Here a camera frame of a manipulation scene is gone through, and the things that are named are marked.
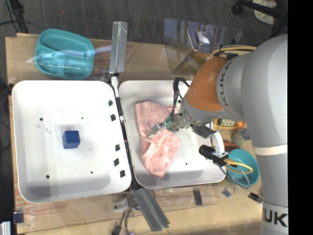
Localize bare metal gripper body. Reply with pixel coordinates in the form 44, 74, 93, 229
166, 112, 194, 132

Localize pink towel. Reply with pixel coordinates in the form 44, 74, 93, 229
134, 99, 183, 179

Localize green and white can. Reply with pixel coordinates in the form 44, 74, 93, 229
231, 128, 251, 146
220, 118, 237, 128

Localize white plastic tray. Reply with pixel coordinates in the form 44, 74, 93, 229
11, 80, 133, 204
118, 79, 226, 189

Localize teal bowl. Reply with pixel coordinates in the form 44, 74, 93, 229
225, 148, 260, 188

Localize brown cardboard board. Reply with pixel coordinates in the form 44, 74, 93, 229
4, 33, 264, 235

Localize blue cube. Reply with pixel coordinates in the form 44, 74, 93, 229
62, 130, 81, 150

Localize teal divided plate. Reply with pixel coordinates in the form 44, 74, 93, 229
34, 28, 95, 81

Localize white cloth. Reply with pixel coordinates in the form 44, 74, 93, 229
246, 0, 278, 25

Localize black office chair base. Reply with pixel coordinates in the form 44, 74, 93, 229
231, 0, 289, 35

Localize black stand pole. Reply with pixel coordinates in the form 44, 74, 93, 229
4, 0, 29, 34

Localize black cylinder on white bracket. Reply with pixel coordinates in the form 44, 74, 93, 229
198, 131, 229, 167

